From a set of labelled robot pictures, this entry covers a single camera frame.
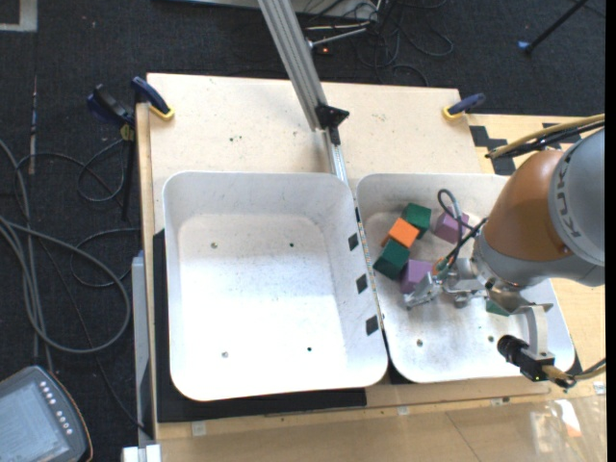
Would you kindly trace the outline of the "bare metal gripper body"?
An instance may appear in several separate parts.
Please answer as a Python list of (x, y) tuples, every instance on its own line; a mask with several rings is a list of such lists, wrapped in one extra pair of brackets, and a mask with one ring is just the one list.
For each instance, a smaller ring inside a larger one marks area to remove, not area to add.
[(484, 291), (484, 299), (497, 303), (524, 303), (522, 289), (497, 277), (482, 260), (475, 258), (458, 259), (448, 271), (443, 290), (454, 298), (456, 293)]

